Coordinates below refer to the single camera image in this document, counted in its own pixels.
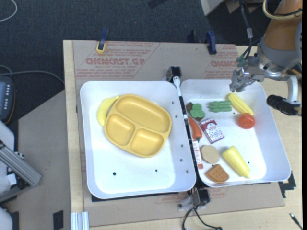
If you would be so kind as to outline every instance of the round beige cookie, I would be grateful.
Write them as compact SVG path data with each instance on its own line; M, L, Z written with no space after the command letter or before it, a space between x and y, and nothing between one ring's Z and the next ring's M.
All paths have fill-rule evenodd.
M211 145L201 147L201 156L208 163L217 163L220 160L219 151Z

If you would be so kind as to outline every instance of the wooden table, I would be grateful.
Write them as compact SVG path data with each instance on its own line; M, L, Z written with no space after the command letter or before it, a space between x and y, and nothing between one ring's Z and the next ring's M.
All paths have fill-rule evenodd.
M238 53L243 52L245 46L237 46ZM71 211L83 212L83 187L81 178L80 150L78 120L76 114L76 89L73 60L73 42L63 41L64 67L66 83L66 108L68 128L68 149L70 168L70 191ZM269 96L270 94L286 96L286 82L277 82L266 79L262 86ZM301 102L301 86L299 86L299 98ZM299 229L290 217L293 213L303 225L303 201L302 201L302 118L298 116L287 116L272 109L272 113L278 127L282 142L284 144L291 169L293 171L296 187L294 190L286 191L284 207L221 213L202 216L203 220L212 226L222 226L224 230L237 229ZM118 224L111 226L94 227L95 230L155 230L168 229L180 230L182 218L170 218L164 220L144 221L136 223ZM207 229L197 219L191 216L186 221L186 227L193 230Z

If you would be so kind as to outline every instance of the yellow corn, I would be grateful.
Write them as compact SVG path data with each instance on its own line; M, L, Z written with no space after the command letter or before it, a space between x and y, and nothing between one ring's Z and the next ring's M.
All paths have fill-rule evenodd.
M240 113L249 113L254 115L253 110L236 94L231 93L228 95L231 105Z

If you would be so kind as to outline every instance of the white tray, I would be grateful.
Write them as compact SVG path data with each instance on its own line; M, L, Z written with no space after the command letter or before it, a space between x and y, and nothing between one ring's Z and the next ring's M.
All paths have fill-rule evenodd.
M135 94L164 109L172 128L162 150L141 158L113 145L96 119L103 99ZM166 81L89 81L80 90L87 184L101 199L188 191L196 182L176 88Z
M189 102L200 103L206 113L203 120L213 117L225 138L212 145L220 153L219 163L230 178L225 183L215 183L205 173L212 167L202 160L203 169L199 170L201 180L210 187L232 186L240 184L267 183L287 180L291 174L290 164L285 153L276 123L270 107L266 104L264 89L254 83L245 91L236 92L254 111L255 126L242 129L237 125L238 111L213 113L207 108L209 102L224 101L231 93L230 80L185 80L181 84L181 92L185 105ZM199 147L209 145L203 134ZM222 152L235 146L250 168L250 179L239 176L224 160Z

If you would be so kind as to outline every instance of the black device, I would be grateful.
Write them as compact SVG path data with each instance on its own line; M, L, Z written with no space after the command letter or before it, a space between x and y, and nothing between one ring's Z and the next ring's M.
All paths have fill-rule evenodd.
M13 109L14 86L10 77L0 76L0 120L6 120Z

